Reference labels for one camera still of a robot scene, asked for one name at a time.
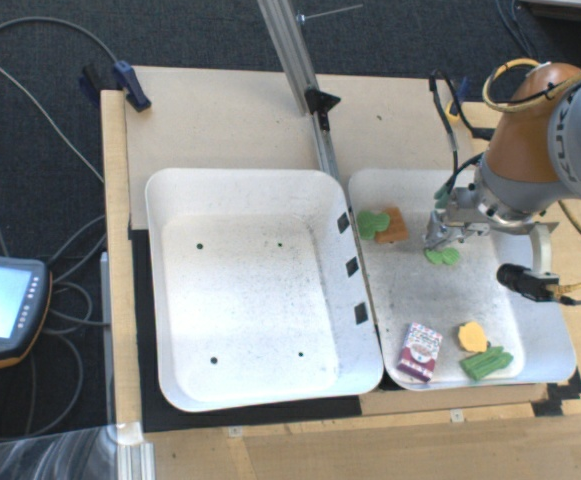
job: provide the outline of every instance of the yellow toy food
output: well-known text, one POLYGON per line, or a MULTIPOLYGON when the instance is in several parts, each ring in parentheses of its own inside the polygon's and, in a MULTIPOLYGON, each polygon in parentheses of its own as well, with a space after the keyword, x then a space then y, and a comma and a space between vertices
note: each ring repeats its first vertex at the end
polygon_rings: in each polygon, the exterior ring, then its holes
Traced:
POLYGON ((483 328, 477 322, 468 322, 459 327, 459 343, 468 352, 488 350, 488 339, 483 328))

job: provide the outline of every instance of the small box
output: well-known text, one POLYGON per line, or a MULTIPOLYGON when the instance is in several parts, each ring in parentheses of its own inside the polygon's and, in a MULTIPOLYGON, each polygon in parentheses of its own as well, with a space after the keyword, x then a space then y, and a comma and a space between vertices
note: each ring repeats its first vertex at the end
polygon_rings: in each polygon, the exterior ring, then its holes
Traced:
POLYGON ((403 348, 399 355, 397 370, 423 382, 432 379, 443 336, 418 323, 410 324, 403 348))

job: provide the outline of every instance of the black bracket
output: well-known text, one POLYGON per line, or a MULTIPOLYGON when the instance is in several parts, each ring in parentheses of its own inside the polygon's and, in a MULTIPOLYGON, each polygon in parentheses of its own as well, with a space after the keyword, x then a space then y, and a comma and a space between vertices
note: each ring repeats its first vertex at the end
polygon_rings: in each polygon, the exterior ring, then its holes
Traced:
POLYGON ((325 132, 329 132, 330 121, 328 120, 328 112, 341 101, 341 98, 321 92, 319 89, 313 87, 308 87, 304 96, 306 97, 306 103, 308 104, 310 113, 317 113, 319 128, 325 132))
POLYGON ((563 400, 578 400, 580 395, 581 375, 577 368, 567 384, 548 384, 548 399, 532 402, 532 410, 535 416, 563 416, 563 400))

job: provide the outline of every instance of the blue connector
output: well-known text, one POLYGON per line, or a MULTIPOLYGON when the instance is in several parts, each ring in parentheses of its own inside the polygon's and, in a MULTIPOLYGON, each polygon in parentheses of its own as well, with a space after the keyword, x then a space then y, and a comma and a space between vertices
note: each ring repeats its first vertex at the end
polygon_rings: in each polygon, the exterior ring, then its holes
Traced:
POLYGON ((141 85, 137 79, 137 74, 130 64, 125 60, 115 62, 112 68, 112 74, 117 83, 128 91, 126 99, 137 112, 143 112, 145 109, 150 108, 152 102, 143 93, 143 89, 141 89, 141 85))

